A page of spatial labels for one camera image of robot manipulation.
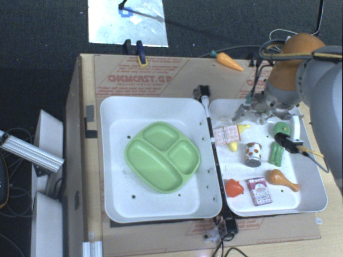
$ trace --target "white tray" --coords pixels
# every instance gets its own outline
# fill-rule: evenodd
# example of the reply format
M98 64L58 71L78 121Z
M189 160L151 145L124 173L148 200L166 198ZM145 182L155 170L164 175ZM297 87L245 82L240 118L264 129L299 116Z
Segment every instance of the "white tray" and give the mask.
M203 106L183 98L113 96L100 107L105 210L119 223L215 217L222 201ZM174 193L150 188L126 164L124 150L147 125L172 124L199 149L200 166Z
M213 128L231 125L231 119L244 101L214 100L210 104ZM300 115L298 108L294 108L291 113ZM327 195L317 165L301 154L290 154L287 151L284 151L281 167L269 164L271 143L274 141L273 127L280 119L270 118L265 125L259 125L257 121L257 119L250 119L242 122L242 124L250 124L251 128L242 132L237 152L231 151L226 145L217 147L223 179L240 180L240 184L244 187L244 194L227 198L230 209L235 214L244 217L323 210L327 205ZM301 121L301 140L304 146L310 148L303 121ZM262 145L262 164L257 168L250 168L243 164L245 144L249 142L258 142ZM270 184L266 175L273 169L279 169L292 183L299 184L300 190L293 192L288 187ZM254 206L245 181L261 176L267 181L273 202Z

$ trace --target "plastic tray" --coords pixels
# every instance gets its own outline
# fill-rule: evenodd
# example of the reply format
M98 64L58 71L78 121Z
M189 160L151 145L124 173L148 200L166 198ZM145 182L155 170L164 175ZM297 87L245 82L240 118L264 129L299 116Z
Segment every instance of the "plastic tray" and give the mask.
M200 153L198 169L183 186L171 193L152 189L125 161L126 146L142 129L159 121L182 132ZM100 124L105 210L113 221L211 218L220 212L222 201L211 138L205 110L198 101L112 96L101 103Z
M198 169L200 153L178 129L155 122L128 143L125 160L150 187L170 193L183 186Z
M245 100L218 99L210 104L213 128L231 125L236 110ZM298 108L291 111L294 115L300 115ZM237 215L264 216L289 213L303 213L321 211L327 205L327 195L320 177L317 165L310 159L300 154L290 154L284 151L281 167L268 163L271 144L273 139L273 127L280 119L273 117L260 125L258 119L252 118L243 121L242 124L250 124L251 128L241 134L241 141L238 142L238 151L233 152L228 146L217 146L219 164L224 180L239 180L244 187L244 194L237 197L227 198L230 209ZM310 143L302 121L301 140L304 146L310 148ZM244 165L245 145L249 142L258 142L262 145L262 164L259 167L251 168ZM272 185L267 180L268 173L273 169L279 169L292 183L300 185L298 192L293 192L289 187ZM272 203L255 206L253 204L247 179L265 177L267 186L272 198Z

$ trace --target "red tomato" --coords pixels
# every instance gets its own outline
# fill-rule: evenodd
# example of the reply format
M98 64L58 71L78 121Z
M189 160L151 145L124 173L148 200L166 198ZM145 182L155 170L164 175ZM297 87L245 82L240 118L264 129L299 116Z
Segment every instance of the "red tomato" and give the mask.
M241 184L238 181L235 181L234 179L230 179L225 186L226 194L230 197L236 197L243 193L244 188L241 186Z

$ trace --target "brown toy drumstick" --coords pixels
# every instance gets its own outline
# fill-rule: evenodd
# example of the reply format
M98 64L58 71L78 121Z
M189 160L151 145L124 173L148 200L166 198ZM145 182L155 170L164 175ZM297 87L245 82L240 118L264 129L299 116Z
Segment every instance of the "brown toy drumstick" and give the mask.
M290 187L293 191L298 191L300 186L291 183L285 175L278 169L274 169L269 173L269 182L273 185L283 185Z

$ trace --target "black floor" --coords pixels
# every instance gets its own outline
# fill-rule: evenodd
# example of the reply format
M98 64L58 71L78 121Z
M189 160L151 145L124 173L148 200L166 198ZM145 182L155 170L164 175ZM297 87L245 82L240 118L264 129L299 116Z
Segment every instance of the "black floor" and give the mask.
M319 37L326 44L342 45L342 2L325 0ZM163 6L169 48L146 53L198 57L212 49L262 44L276 28L313 33L319 0L163 0ZM121 53L120 46L88 43L87 22L87 0L0 0L0 130L22 127L34 134L40 109L63 120L78 54ZM250 52L230 55L246 58ZM13 185L29 190L30 174L29 164L22 164ZM19 210L27 204L11 201ZM0 215L0 233L29 256L30 218ZM0 257L8 256L20 255L0 236Z

